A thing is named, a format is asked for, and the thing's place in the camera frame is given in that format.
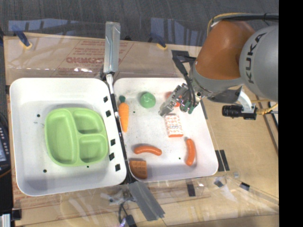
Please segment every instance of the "white tray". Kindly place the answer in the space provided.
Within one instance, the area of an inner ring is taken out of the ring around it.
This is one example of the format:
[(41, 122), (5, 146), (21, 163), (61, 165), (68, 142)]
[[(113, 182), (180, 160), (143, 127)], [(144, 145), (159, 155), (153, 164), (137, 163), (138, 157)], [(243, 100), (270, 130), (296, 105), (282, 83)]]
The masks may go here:
[[(165, 94), (184, 82), (179, 78), (123, 78), (114, 83), (117, 105), (119, 96), (123, 95), (130, 109), (128, 131), (123, 133), (128, 160), (141, 159), (147, 163), (148, 177), (145, 180), (137, 178), (140, 181), (210, 176), (218, 169), (218, 160), (201, 105), (197, 106), (192, 114), (183, 113), (179, 108), (172, 112), (180, 116), (183, 137), (169, 138), (164, 118), (158, 114), (160, 105), (165, 101)], [(156, 97), (156, 105), (153, 108), (146, 109), (140, 105), (142, 92), (150, 92)], [(196, 158), (192, 166), (185, 164), (186, 138), (191, 138), (196, 145)], [(134, 148), (141, 144), (160, 148), (162, 155), (134, 154)]]
[[(10, 86), (13, 145), (19, 189), (30, 196), (72, 192), (118, 185), (126, 177), (116, 120), (107, 85), (98, 79), (23, 78)], [(99, 163), (59, 166), (48, 156), (44, 122), (61, 107), (86, 107), (98, 112), (105, 123), (109, 152)]]

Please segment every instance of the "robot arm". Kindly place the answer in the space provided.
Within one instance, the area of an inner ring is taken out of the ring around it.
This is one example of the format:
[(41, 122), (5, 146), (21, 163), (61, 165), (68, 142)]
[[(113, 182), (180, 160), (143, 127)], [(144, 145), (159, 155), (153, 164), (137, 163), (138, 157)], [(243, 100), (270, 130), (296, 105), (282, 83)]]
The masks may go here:
[[(243, 14), (236, 16), (238, 19), (243, 19)], [(232, 104), (223, 107), (224, 116), (254, 120), (257, 109), (242, 91), (243, 85), (258, 96), (278, 102), (278, 26), (255, 32), (244, 21), (220, 20), (209, 33), (189, 74), (181, 57), (173, 61), (186, 83), (162, 104), (161, 116), (171, 112), (177, 102), (181, 111), (190, 114), (207, 97), (213, 102)]]

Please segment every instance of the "gray carpet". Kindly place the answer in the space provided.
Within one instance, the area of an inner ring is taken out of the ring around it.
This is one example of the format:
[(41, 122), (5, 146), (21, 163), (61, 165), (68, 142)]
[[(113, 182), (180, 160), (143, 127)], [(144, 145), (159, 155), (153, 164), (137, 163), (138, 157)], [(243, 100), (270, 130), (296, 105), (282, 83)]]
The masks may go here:
[[(102, 24), (113, 21), (121, 24), (121, 39), (147, 42), (150, 32), (161, 26), (166, 43), (201, 46), (208, 21), (229, 12), (279, 13), (279, 0), (0, 0), (0, 26), (5, 34), (12, 35), (9, 21), (15, 20), (55, 18)], [(251, 25), (258, 30), (264, 22), (252, 21)], [(195, 34), (168, 36), (168, 28), (177, 30), (178, 26)], [(102, 29), (95, 28), (82, 23), (79, 31), (83, 36), (104, 38)], [(66, 28), (56, 29), (40, 27), (30, 31), (56, 33)], [(0, 47), (0, 112), (6, 115), (6, 108), (4, 56)]]

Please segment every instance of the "divided green plate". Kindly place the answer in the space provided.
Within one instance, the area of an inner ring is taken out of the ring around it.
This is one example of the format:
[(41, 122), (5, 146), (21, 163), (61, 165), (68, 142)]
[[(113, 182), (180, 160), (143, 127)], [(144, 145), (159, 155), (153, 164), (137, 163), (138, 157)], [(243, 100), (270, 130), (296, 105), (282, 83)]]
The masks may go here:
[(88, 108), (59, 108), (45, 119), (46, 147), (50, 158), (61, 166), (88, 166), (108, 153), (102, 117)]

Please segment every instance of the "clear plastic sheet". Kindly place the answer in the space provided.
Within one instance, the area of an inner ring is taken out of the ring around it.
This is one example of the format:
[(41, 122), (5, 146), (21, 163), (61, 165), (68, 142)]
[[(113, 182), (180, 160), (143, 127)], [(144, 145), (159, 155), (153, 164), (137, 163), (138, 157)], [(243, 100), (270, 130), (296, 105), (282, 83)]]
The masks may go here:
[[(151, 32), (158, 31), (163, 36), (166, 49), (159, 47), (156, 40), (152, 43), (120, 41), (119, 72), (115, 80), (181, 77), (171, 60), (171, 51), (187, 51), (196, 57), (201, 47), (186, 41), (194, 41), (194, 37), (201, 41), (203, 34), (194, 28), (193, 38), (182, 38), (186, 34), (182, 33), (182, 23), (171, 20), (165, 21), (167, 23), (179, 28), (174, 35), (153, 29), (161, 27), (163, 20), (155, 18), (151, 22)], [(100, 77), (105, 24), (45, 19), (10, 21), (9, 28), (12, 25), (27, 28), (25, 35), (32, 47), (24, 48), (11, 30), (5, 37), (7, 85), (22, 77)], [(147, 221), (128, 184), (27, 196), (18, 188), (12, 165), (14, 211), (21, 214), (16, 226), (119, 227), (123, 226), (127, 215), (133, 216), (137, 226), (195, 226), (195, 223), (223, 219), (278, 216), (278, 156), (266, 119), (259, 117), (251, 122), (224, 118), (221, 104), (208, 100), (203, 103), (214, 149), (222, 165), (213, 176), (146, 183), (165, 212), (163, 218)]]

